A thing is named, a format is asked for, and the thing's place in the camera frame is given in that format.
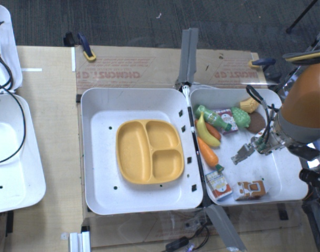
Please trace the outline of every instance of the green bottle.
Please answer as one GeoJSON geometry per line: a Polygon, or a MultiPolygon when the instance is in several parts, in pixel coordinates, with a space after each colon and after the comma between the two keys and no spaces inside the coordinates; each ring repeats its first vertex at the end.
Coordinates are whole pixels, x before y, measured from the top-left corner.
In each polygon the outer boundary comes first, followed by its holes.
{"type": "Polygon", "coordinates": [[[223,121],[221,116],[216,112],[206,108],[205,106],[200,105],[195,111],[195,117],[198,119],[201,115],[201,112],[204,112],[204,120],[214,127],[222,127],[225,131],[230,131],[232,125],[223,121]]]}

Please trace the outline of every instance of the small box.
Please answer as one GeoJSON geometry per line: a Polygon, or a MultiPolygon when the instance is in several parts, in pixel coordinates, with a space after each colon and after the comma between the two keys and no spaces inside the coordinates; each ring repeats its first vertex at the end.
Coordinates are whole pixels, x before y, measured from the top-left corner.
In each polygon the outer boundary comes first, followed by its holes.
{"type": "Polygon", "coordinates": [[[209,188],[212,191],[212,194],[217,200],[232,193],[231,187],[222,173],[213,171],[209,174],[206,174],[206,180],[209,188]]]}
{"type": "Polygon", "coordinates": [[[230,109],[217,110],[215,112],[221,116],[223,121],[225,121],[226,123],[230,123],[232,125],[232,127],[231,127],[231,129],[229,131],[226,131],[223,128],[221,128],[221,133],[223,135],[238,131],[238,127],[236,125],[236,122],[234,121],[234,118],[232,116],[232,112],[231,112],[230,109]]]}
{"type": "Polygon", "coordinates": [[[240,200],[257,200],[266,194],[264,182],[262,180],[253,182],[237,182],[233,189],[233,198],[240,200]]]}

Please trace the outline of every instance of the dark gray floor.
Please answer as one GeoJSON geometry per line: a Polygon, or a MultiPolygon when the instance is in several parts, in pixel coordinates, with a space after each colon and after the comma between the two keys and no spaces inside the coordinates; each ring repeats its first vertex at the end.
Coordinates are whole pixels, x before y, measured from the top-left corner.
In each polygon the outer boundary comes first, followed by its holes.
{"type": "Polygon", "coordinates": [[[277,60],[270,75],[294,66],[283,54],[303,52],[320,32],[320,0],[0,0],[13,19],[16,44],[63,46],[70,31],[91,45],[180,48],[182,30],[199,28],[198,48],[249,50],[277,60]]]}

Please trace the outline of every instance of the green vegetable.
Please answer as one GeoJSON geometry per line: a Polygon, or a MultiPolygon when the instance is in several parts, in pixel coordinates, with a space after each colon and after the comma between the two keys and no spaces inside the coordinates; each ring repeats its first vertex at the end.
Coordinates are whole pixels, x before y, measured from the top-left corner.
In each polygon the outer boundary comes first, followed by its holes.
{"type": "Polygon", "coordinates": [[[231,108],[232,116],[239,128],[247,128],[251,123],[251,118],[247,112],[238,107],[231,108]]]}

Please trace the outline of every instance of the wooden table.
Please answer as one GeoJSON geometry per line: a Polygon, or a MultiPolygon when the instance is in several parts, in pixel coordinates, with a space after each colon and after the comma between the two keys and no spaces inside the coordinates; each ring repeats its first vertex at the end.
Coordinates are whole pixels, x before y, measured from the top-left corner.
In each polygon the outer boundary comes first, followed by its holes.
{"type": "MultiPolygon", "coordinates": [[[[80,232],[83,222],[81,160],[76,74],[71,48],[18,46],[23,86],[17,93],[29,104],[44,168],[47,190],[36,205],[14,210],[13,232],[5,252],[68,251],[69,233],[80,232]]],[[[314,251],[315,243],[301,203],[296,227],[240,234],[249,251],[314,251]]],[[[222,247],[213,236],[206,249],[222,247]]],[[[164,244],[127,245],[96,251],[161,251],[164,244]]],[[[228,251],[225,247],[217,251],[228,251]]]]}

